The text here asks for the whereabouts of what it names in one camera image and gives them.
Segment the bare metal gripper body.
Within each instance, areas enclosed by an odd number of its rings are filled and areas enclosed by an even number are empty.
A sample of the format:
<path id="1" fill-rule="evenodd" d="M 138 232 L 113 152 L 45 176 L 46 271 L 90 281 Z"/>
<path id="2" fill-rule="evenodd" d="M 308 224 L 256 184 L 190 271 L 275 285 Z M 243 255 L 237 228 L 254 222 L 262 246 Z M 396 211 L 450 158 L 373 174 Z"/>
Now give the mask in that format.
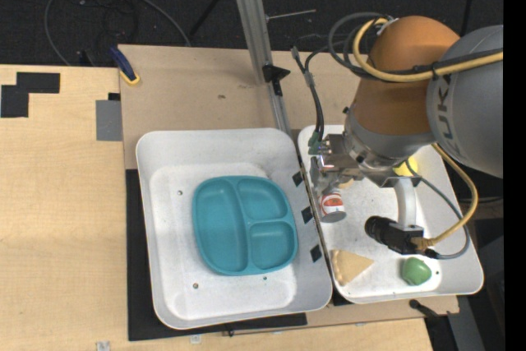
<path id="1" fill-rule="evenodd" d="M 377 154 L 357 137 L 329 134 L 316 155 L 317 183 L 338 186 L 364 178 L 377 186 L 392 186 L 398 174 L 395 159 Z"/>

